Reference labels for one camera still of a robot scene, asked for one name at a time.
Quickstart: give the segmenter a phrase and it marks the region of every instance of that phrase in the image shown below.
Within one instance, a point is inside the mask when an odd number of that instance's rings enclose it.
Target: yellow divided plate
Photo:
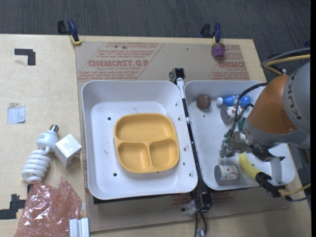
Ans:
[[[121,165],[134,173],[159,172],[179,161],[179,143],[172,121],[158,113],[130,114],[114,127]]]

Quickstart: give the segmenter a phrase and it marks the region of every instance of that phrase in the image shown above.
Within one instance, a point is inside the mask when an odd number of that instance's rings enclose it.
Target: plastic bag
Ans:
[[[78,219],[81,199],[61,178],[58,188],[35,182],[14,237],[68,237],[69,219]]]

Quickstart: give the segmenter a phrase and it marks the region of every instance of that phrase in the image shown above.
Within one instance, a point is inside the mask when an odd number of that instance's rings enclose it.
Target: white plastic block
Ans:
[[[65,168],[80,158],[82,146],[71,134],[62,138],[55,146],[55,156],[61,161]]]

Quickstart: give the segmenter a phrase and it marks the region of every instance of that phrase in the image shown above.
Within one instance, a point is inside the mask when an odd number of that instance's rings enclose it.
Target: yellow banana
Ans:
[[[260,170],[256,169],[248,160],[246,153],[239,154],[238,158],[241,169],[251,178],[256,179],[256,175]]]

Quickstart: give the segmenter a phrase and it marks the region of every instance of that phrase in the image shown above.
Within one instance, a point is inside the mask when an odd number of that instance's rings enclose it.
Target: wooden table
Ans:
[[[155,42],[210,45],[209,39],[136,38],[81,36],[83,41]],[[250,39],[223,39],[224,44],[238,44],[250,79],[266,81],[254,43]],[[27,183],[20,172],[32,150],[37,149],[38,136],[52,124],[60,127],[59,137],[71,133],[79,142],[80,120],[76,78],[75,47],[69,36],[0,35],[0,154],[2,188],[0,209],[8,209],[11,194],[25,199]],[[27,65],[27,57],[14,55],[15,48],[33,49],[36,66]],[[10,103],[20,103],[26,108],[26,121],[7,124],[7,108]],[[85,202],[83,166],[75,162],[65,169],[57,160],[51,161],[45,183],[57,187],[60,176],[72,184]],[[300,187],[298,175],[289,189]],[[13,236],[22,210],[17,219],[1,220],[0,235]],[[306,201],[294,202],[288,209],[250,213],[207,219],[207,236],[242,237],[310,237],[311,211]],[[184,221],[162,225],[91,233],[91,236],[192,236],[195,222]]]

